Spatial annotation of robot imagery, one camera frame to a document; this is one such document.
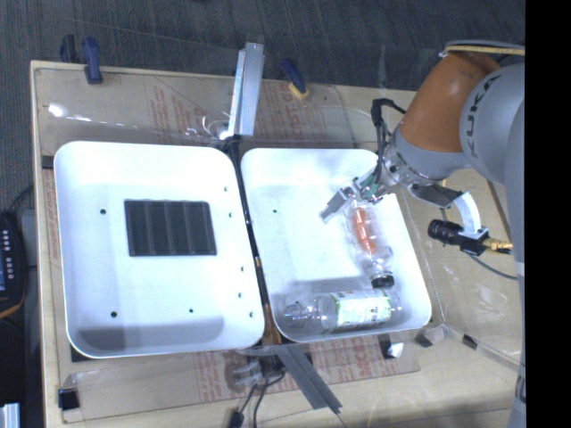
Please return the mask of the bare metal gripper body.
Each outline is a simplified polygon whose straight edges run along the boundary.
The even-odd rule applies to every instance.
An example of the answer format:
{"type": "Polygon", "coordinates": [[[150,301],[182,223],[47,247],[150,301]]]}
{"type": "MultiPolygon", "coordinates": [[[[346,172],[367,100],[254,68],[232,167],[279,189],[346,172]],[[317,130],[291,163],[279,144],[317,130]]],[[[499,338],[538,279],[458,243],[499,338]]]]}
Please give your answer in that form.
{"type": "Polygon", "coordinates": [[[380,202],[394,192],[401,179],[402,162],[394,145],[387,145],[375,166],[360,177],[345,183],[339,190],[344,198],[380,202]]]}

